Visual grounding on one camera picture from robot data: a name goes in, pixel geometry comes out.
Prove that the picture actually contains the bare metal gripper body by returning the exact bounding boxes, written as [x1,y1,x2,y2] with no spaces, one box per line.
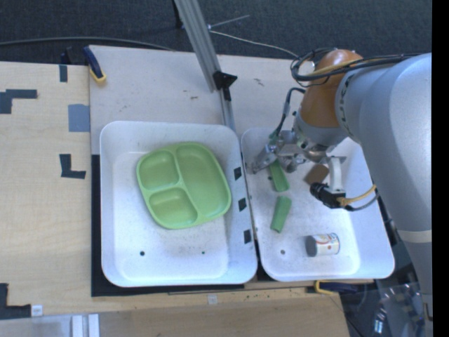
[274,130,337,164]

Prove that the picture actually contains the green curved toy piece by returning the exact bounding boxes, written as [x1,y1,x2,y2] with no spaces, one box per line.
[268,159,291,193]
[269,195,293,234]

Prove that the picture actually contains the brown square biscuit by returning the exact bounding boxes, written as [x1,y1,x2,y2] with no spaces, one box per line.
[303,163,330,186]

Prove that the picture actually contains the white plastic tray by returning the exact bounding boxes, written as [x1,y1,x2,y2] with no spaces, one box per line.
[240,127,396,283]
[99,120,259,289]

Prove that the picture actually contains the green divided plate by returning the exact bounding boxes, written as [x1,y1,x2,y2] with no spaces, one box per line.
[135,141,233,230]

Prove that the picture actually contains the small white can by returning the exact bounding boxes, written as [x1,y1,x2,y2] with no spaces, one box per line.
[304,232,341,258]

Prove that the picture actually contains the black cylinder on white bracket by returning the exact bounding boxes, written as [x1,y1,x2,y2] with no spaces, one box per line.
[309,155,348,210]

